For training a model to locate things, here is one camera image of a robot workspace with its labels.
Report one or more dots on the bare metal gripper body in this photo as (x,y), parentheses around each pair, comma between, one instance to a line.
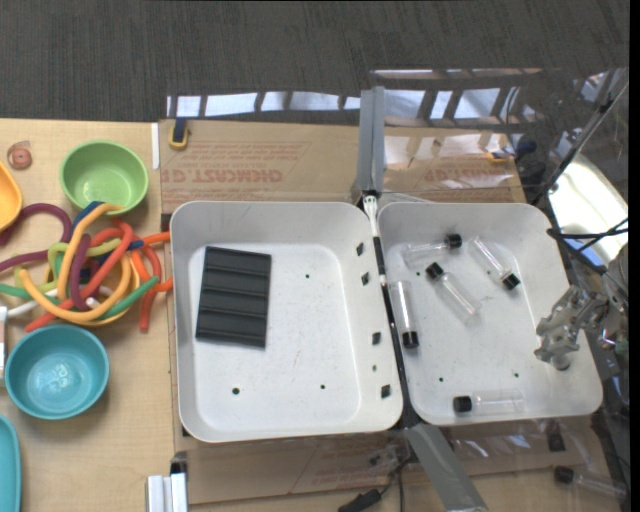
(586,307)

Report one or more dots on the white plastic tray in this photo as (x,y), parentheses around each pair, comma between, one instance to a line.
(500,345)
(300,325)

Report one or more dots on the orange plate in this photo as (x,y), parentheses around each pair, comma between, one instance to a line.
(7,200)

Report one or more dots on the teal plate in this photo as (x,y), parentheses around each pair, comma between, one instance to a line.
(7,465)

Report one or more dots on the green bowl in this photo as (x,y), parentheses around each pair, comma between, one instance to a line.
(105,177)

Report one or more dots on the brown cardboard board red print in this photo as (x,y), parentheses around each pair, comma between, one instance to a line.
(250,175)

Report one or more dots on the teal bowl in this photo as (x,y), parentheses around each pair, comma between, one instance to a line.
(55,372)

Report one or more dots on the clear vial with black cap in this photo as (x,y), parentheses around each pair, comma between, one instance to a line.
(410,339)
(510,281)
(563,474)
(462,403)
(434,270)
(453,241)

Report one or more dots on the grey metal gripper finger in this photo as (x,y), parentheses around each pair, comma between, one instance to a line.
(554,322)
(562,345)

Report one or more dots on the thin black and white rod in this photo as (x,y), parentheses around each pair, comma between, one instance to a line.
(381,260)

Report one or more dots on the black ribbed plastic holder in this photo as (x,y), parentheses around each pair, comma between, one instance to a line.
(232,297)

